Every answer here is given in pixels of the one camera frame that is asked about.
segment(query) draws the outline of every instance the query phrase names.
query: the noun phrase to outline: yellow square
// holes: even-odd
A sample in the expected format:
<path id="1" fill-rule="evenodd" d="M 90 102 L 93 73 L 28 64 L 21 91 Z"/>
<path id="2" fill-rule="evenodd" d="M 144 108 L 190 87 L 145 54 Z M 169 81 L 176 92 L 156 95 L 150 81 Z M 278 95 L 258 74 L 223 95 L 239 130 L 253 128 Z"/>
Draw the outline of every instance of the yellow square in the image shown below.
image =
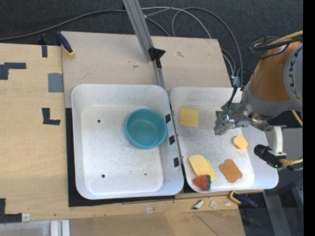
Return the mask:
<path id="1" fill-rule="evenodd" d="M 179 123 L 181 125 L 198 127 L 198 110 L 189 108 L 179 109 Z"/>

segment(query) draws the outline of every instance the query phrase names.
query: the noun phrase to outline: yellow and blue clamp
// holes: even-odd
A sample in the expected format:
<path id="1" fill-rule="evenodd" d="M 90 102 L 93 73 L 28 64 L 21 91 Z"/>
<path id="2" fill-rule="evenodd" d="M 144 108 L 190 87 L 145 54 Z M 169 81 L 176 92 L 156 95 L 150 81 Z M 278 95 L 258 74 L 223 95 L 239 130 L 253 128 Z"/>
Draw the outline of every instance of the yellow and blue clamp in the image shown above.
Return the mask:
<path id="1" fill-rule="evenodd" d="M 245 195 L 241 195 L 235 191 L 231 191 L 230 194 L 228 195 L 229 199 L 232 200 L 233 202 L 239 204 L 247 204 L 251 208 L 257 208 L 258 204 L 250 199 L 249 197 L 246 197 Z"/>
<path id="2" fill-rule="evenodd" d="M 74 49 L 70 46 L 69 42 L 66 40 L 66 38 L 58 31 L 56 33 L 56 37 L 58 41 L 63 45 L 63 50 L 65 53 L 67 53 L 69 56 L 74 55 Z"/>

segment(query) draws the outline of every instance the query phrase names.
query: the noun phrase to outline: blue bowl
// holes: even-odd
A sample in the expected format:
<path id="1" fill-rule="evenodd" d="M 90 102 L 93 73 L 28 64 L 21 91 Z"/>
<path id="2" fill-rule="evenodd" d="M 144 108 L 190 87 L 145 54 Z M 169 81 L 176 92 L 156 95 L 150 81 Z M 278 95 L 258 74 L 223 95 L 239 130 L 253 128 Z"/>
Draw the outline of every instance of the blue bowl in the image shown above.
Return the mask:
<path id="1" fill-rule="evenodd" d="M 165 120 L 155 111 L 138 109 L 132 112 L 125 122 L 126 134 L 137 148 L 154 148 L 166 138 Z"/>

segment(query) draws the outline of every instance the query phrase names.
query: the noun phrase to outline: wooden table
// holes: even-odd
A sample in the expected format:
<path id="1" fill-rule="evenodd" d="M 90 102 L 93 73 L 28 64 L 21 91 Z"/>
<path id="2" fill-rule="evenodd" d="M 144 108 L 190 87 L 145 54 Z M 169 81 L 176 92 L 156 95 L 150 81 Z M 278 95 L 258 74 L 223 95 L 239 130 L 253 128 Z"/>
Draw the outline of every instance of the wooden table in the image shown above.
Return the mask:
<path id="1" fill-rule="evenodd" d="M 0 80 L 0 198 L 6 198 L 5 213 L 29 214 L 31 221 L 70 219 L 73 235 L 102 235 L 103 230 L 117 232 L 117 235 L 132 235 L 133 232 L 147 235 L 149 230 L 156 235 L 244 236 L 238 206 L 233 202 L 227 205 L 227 193 L 181 192 L 174 199 L 162 201 L 68 206 L 65 108 L 71 107 L 71 89 L 82 82 L 118 83 L 121 80 L 124 84 L 124 78 L 118 79 L 117 74 L 101 79 L 97 74 L 91 74 L 94 68 L 100 69 L 108 60 L 112 61 L 109 69 L 114 69 L 113 62 L 117 60 L 123 60 L 129 66 L 132 63 L 134 70 L 143 70 L 146 65 L 140 46 L 133 48 L 134 56 L 125 52 L 124 58 L 112 54 L 100 60 L 106 48 L 116 50 L 117 47 L 103 42 L 103 52 L 93 56 L 86 45 L 77 44 L 84 43 L 87 37 L 113 41 L 113 37 L 121 39 L 121 35 L 64 34 L 73 43 L 74 57 L 65 56 L 60 46 L 47 46 L 45 57 L 46 47 L 0 44 L 0 65 L 8 67 L 8 78 Z M 125 37 L 128 40 L 125 46 L 136 41 L 134 35 Z M 230 87 L 216 40 L 153 37 L 153 41 L 156 48 L 166 50 L 161 62 L 168 91 L 176 84 L 185 86 L 187 83 L 191 86 Z M 196 52 L 197 46 L 202 51 Z M 25 63 L 26 69 L 10 68 L 8 63 Z M 193 70 L 196 67 L 199 71 L 204 69 L 207 76 L 196 73 L 197 70 Z M 215 76 L 209 75 L 213 70 Z M 136 82 L 154 84 L 154 74 L 150 70 L 146 72 L 149 79 L 144 81 L 137 77 L 139 81 L 135 78 Z M 174 72 L 177 79 L 171 79 Z M 49 88 L 52 81 L 48 78 L 52 74 L 63 74 L 64 90 Z M 60 120 L 60 124 L 43 124 L 43 108 L 49 108 L 50 119 Z M 191 209 L 200 200 L 205 202 L 204 205 L 198 210 Z M 215 209 L 209 206 L 211 201 L 217 203 Z M 147 207 L 151 207 L 153 212 L 147 214 Z M 123 229 L 122 223 L 132 226 Z"/>

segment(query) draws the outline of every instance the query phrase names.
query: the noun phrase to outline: strawberry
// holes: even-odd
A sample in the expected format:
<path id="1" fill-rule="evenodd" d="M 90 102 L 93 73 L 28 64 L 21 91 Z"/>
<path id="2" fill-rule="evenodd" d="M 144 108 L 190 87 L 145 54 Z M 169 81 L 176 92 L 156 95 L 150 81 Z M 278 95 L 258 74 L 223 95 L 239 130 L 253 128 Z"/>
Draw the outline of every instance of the strawberry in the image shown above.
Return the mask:
<path id="1" fill-rule="evenodd" d="M 211 177 L 208 174 L 201 175 L 193 180 L 193 184 L 203 190 L 209 190 L 211 185 Z"/>

